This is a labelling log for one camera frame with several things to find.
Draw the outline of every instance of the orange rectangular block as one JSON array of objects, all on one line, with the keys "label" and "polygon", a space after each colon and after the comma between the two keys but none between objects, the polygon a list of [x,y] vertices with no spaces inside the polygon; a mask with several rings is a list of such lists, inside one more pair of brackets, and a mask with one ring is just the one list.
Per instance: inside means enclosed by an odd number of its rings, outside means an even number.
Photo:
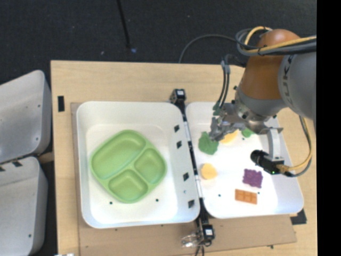
[{"label": "orange rectangular block", "polygon": [[236,189],[234,199],[246,203],[257,204],[257,194],[246,190]]}]

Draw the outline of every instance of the green object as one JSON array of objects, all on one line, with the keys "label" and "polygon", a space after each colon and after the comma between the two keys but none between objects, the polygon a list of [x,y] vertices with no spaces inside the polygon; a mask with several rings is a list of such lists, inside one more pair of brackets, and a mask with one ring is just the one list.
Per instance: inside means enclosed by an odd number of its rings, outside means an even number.
[{"label": "green object", "polygon": [[162,181],[167,163],[142,134],[124,130],[96,148],[90,156],[90,169],[114,198],[135,203]]},{"label": "green object", "polygon": [[241,131],[241,134],[245,137],[245,138],[249,138],[251,137],[252,134],[254,134],[253,131],[251,131],[248,128],[245,128],[244,130]]},{"label": "green object", "polygon": [[212,155],[218,150],[218,145],[219,142],[211,140],[207,132],[203,132],[201,134],[201,137],[199,139],[200,151]]}]

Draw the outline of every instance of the purple object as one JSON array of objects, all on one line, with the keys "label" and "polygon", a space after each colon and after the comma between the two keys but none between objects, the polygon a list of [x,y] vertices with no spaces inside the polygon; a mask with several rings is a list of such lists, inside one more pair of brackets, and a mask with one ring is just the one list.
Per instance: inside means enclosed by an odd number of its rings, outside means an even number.
[{"label": "purple object", "polygon": [[244,169],[243,183],[249,184],[252,187],[261,188],[262,187],[262,172],[255,170]]}]

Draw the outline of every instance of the yellow object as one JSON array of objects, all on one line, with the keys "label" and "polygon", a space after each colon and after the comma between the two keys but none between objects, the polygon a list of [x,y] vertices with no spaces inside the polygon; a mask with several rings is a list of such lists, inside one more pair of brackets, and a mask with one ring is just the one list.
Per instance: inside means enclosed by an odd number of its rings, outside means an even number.
[{"label": "yellow object", "polygon": [[205,163],[201,167],[201,175],[205,179],[213,179],[218,175],[218,173],[217,173],[216,169],[212,166],[212,164]]},{"label": "yellow object", "polygon": [[236,138],[239,130],[235,130],[233,133],[227,134],[220,142],[222,144],[227,144]]}]

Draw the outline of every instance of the robotic arm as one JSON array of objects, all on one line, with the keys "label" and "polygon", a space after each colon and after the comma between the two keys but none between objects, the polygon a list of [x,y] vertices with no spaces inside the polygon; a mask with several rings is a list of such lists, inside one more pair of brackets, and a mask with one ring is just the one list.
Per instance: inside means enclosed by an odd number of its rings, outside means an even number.
[{"label": "robotic arm", "polygon": [[[263,34],[257,45],[249,46],[250,38],[259,31]],[[288,174],[278,147],[282,129],[265,123],[289,107],[303,120],[312,119],[316,131],[316,37],[300,38],[288,30],[256,27],[241,31],[236,38],[239,51],[250,58],[235,99],[214,108],[217,117],[212,118],[209,137],[220,141],[226,134],[245,128],[267,134],[269,153],[256,150],[251,159],[269,173]],[[228,79],[229,67],[226,62],[222,65]]]}]

